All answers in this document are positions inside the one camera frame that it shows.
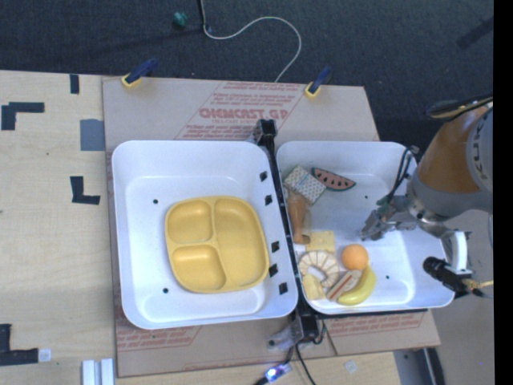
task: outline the black tape marking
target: black tape marking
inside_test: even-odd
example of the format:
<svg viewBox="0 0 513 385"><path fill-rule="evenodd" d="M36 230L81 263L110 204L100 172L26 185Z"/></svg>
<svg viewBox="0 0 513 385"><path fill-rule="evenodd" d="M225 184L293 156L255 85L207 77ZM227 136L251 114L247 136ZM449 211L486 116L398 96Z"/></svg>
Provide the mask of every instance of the black tape marking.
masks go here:
<svg viewBox="0 0 513 385"><path fill-rule="evenodd" d="M82 176L71 176L71 191L73 192L73 198L71 202L78 204L92 204L98 205L100 196L85 196L83 194L83 177Z"/></svg>
<svg viewBox="0 0 513 385"><path fill-rule="evenodd" d="M16 111L9 106L2 106L2 130L14 130L16 127Z"/></svg>
<svg viewBox="0 0 513 385"><path fill-rule="evenodd" d="M477 42L480 38L494 30L494 17L491 16L488 20L482 22L479 26L473 28L468 33L456 40L458 47L466 50L472 44Z"/></svg>
<svg viewBox="0 0 513 385"><path fill-rule="evenodd" d="M80 120L80 150L105 151L105 131L103 121Z"/></svg>
<svg viewBox="0 0 513 385"><path fill-rule="evenodd" d="M71 94L80 94L79 75L70 74L70 93Z"/></svg>
<svg viewBox="0 0 513 385"><path fill-rule="evenodd" d="M13 131L16 128L17 112L37 112L45 111L45 103L9 103L2 106L2 130Z"/></svg>
<svg viewBox="0 0 513 385"><path fill-rule="evenodd" d="M10 349L10 324L0 324L0 366L24 365L39 362L39 349L15 350Z"/></svg>

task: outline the white cable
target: white cable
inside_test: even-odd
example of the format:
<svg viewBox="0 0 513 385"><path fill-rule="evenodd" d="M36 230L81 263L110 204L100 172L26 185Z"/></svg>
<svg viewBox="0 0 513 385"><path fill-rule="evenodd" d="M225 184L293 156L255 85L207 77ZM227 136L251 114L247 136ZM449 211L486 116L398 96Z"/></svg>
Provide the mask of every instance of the white cable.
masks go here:
<svg viewBox="0 0 513 385"><path fill-rule="evenodd" d="M215 35L212 35L210 34L208 31L207 31L207 18L206 18L206 15L205 15L205 9L204 9L204 4L203 4L203 0L200 0L200 6L201 6L201 14L203 15L203 20L204 20L204 23L203 23L203 32L205 33L205 35L207 35L209 38L211 39L214 39L214 40L228 40L228 39L233 39L234 37L236 37L237 35L243 33L245 30L247 30L249 27L251 27L253 24L257 23L257 22L260 22L262 20L277 20L279 22L283 22L285 23L287 26L289 26L293 31L294 33L296 33L296 36L297 36L297 40L298 40L298 47L297 47L297 51L296 51L296 54L294 55L294 57L292 58L292 60L290 60L289 64L287 64L285 66L285 68L283 69L283 71L277 76L276 80L274 80L275 83L277 83L281 76L290 68L290 66L293 65L293 63L296 61L297 57L299 57L299 54L301 53L301 48L302 48L302 41L301 41L301 35L299 34L299 31L297 31L296 27L294 27L290 22L288 22L287 20L283 19L283 18L280 18L280 17L273 17L273 16L265 16L265 17L260 17L260 18L257 18L256 20L253 20L252 22L249 22L248 24L246 24L244 27L242 27L239 31L237 31L236 33L234 34L231 34L231 35L227 35L227 36L224 36L224 37L217 37Z"/></svg>

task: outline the yellow divided plate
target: yellow divided plate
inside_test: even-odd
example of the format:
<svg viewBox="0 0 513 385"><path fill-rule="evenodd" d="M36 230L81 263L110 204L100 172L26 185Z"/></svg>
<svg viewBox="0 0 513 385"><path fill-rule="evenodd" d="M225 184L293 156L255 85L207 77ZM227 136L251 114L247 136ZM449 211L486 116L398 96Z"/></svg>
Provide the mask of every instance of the yellow divided plate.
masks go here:
<svg viewBox="0 0 513 385"><path fill-rule="evenodd" d="M171 268L187 290L244 290L267 274L264 231L255 210L240 198L178 202L168 210L164 226Z"/></svg>

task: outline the dark carpet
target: dark carpet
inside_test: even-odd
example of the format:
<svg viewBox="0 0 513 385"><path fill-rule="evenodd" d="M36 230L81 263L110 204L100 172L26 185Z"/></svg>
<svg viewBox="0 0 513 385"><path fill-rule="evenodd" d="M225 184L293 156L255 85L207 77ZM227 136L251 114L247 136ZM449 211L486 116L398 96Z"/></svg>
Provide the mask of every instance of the dark carpet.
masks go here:
<svg viewBox="0 0 513 385"><path fill-rule="evenodd" d="M493 91L494 0L204 0L214 35L260 16L293 24L302 50L283 83L366 88L382 140L425 151L439 127L428 106ZM185 28L173 14L187 16ZM0 0L0 69L124 75L157 58L157 77L274 81L297 36L263 21L216 41L197 0Z"/></svg>

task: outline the green object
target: green object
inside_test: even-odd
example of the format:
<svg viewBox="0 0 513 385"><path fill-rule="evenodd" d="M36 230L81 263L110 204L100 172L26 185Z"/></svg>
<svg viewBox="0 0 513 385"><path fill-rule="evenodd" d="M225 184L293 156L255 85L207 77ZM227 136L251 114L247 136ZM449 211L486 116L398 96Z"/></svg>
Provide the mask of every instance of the green object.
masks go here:
<svg viewBox="0 0 513 385"><path fill-rule="evenodd" d="M187 16L185 13L174 13L173 14L173 24L178 27L185 27L185 23L187 23Z"/></svg>

